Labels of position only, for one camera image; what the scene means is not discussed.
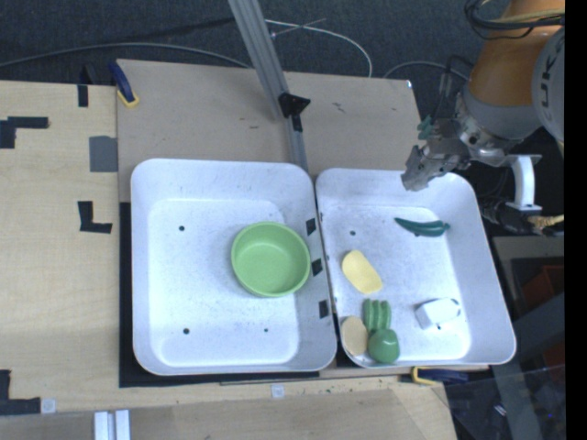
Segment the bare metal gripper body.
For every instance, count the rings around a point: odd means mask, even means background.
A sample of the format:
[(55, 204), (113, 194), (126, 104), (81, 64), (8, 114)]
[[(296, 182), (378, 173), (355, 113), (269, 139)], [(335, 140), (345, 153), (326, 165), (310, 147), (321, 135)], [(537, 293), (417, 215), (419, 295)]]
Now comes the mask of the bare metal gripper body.
[(519, 143), (505, 133), (494, 132), (471, 116), (422, 121), (422, 147), (428, 159), (447, 159), (454, 170), (466, 170), (473, 161), (501, 167), (508, 152)]

